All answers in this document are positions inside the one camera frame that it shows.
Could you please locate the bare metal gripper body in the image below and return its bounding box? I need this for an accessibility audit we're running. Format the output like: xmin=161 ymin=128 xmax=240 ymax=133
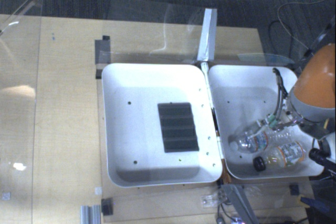
xmin=263 ymin=109 xmax=307 ymax=131

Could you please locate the clear bottle with white cap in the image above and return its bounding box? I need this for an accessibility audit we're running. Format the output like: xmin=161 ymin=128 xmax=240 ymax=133
xmin=227 ymin=129 xmax=292 ymax=154

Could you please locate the yellow bottle with black cap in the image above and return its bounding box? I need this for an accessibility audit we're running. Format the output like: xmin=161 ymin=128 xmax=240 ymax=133
xmin=252 ymin=141 xmax=307 ymax=173

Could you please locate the white plastic tray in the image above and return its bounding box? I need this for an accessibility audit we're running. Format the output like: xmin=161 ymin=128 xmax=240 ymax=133
xmin=207 ymin=64 xmax=326 ymax=180
xmin=101 ymin=62 xmax=224 ymax=188

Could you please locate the black ridged rectangular block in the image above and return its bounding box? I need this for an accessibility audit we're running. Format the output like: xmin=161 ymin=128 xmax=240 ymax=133
xmin=157 ymin=102 xmax=200 ymax=154

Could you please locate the black cylinder on white bracket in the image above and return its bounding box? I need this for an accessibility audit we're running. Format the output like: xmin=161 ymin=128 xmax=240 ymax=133
xmin=308 ymin=132 xmax=336 ymax=174

